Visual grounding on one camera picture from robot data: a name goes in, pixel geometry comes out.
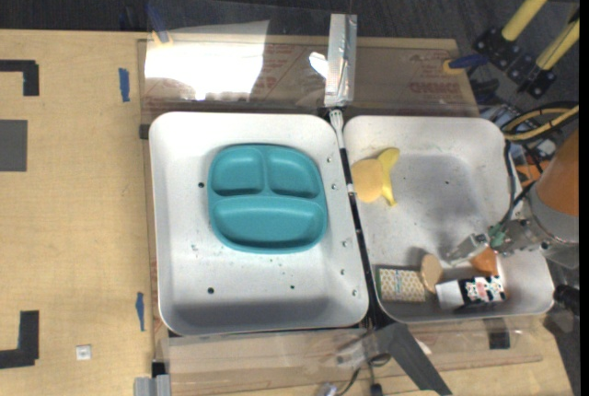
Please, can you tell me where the yellow banana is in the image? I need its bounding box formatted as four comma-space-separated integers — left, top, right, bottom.
375, 146, 401, 208

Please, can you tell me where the teal divided plate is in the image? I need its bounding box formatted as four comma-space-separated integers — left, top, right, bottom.
206, 143, 329, 255

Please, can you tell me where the thin black and white rod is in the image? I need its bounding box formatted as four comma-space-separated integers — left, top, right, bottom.
329, 108, 376, 331

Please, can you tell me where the white plastic tray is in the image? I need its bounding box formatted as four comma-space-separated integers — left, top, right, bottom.
342, 114, 557, 325
147, 111, 371, 337

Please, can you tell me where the patterned beige carton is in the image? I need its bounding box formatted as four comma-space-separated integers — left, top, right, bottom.
375, 265, 430, 305

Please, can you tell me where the orange carrot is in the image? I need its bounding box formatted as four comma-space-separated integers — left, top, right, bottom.
468, 245, 501, 277

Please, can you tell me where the tan toy sausage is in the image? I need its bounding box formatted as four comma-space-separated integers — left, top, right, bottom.
419, 252, 479, 295

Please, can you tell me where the white bottle with black label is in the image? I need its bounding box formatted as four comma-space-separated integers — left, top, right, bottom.
433, 274, 508, 312

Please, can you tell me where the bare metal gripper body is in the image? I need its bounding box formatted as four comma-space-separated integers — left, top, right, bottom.
486, 217, 551, 255

